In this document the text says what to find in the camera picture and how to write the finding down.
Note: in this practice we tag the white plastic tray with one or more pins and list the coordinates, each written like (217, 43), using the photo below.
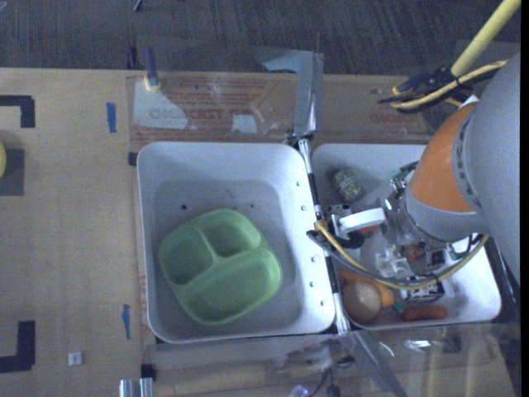
(231, 164)
(471, 300)

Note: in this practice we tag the black and white carton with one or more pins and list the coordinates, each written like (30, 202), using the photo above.
(430, 293)

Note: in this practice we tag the green patterned can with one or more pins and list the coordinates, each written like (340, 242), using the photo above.
(348, 184)

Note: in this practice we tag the green divided plate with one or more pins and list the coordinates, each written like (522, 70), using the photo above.
(223, 271)

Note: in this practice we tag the red sausage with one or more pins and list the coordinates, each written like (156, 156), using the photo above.
(425, 313)

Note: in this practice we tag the yellow round object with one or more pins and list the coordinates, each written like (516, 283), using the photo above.
(2, 159)

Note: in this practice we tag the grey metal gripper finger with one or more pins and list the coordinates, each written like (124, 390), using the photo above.
(386, 262)
(403, 269)

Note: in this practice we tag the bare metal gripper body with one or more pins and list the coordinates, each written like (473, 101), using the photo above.
(415, 251)

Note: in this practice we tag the brown cardboard board red print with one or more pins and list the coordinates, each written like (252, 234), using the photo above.
(215, 97)

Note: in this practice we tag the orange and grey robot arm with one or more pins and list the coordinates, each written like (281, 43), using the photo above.
(487, 168)

